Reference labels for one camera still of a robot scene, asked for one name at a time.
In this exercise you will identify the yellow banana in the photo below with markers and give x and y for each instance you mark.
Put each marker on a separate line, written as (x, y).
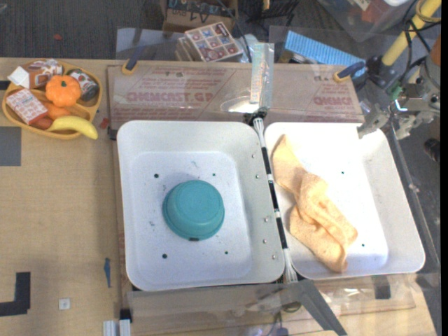
(75, 124)

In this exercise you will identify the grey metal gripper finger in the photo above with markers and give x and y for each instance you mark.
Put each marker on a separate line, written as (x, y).
(410, 122)
(371, 122)

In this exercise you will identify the brown and white carton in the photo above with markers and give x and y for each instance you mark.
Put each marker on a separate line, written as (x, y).
(42, 73)

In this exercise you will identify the red sausage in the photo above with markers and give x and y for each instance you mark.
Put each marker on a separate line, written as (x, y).
(41, 122)

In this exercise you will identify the teal bowl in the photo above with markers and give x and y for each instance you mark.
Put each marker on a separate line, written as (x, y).
(193, 208)

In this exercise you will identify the white packet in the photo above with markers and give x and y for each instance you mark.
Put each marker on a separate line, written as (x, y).
(18, 76)

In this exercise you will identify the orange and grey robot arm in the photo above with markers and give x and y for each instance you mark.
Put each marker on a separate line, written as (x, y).
(435, 65)

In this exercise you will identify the small can strawberry print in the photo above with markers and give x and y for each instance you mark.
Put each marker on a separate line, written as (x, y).
(85, 82)

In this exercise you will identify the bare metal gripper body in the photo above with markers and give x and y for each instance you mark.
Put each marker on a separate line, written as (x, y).
(420, 98)

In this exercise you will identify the orange toy pumpkin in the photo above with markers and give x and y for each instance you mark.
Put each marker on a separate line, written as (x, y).
(63, 90)

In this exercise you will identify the white plastic tray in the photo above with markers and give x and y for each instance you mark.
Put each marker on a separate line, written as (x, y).
(147, 205)
(371, 194)

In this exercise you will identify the orange carrot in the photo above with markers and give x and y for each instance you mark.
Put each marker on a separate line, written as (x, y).
(57, 111)

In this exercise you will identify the pale yellow cloth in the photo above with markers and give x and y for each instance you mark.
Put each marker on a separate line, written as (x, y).
(315, 201)

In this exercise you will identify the yellow divided plate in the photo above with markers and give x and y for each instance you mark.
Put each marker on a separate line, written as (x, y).
(85, 112)

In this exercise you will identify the red and white carton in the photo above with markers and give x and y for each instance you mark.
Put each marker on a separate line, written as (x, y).
(26, 106)

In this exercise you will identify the brown cardboard board red print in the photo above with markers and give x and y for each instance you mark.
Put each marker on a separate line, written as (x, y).
(175, 93)

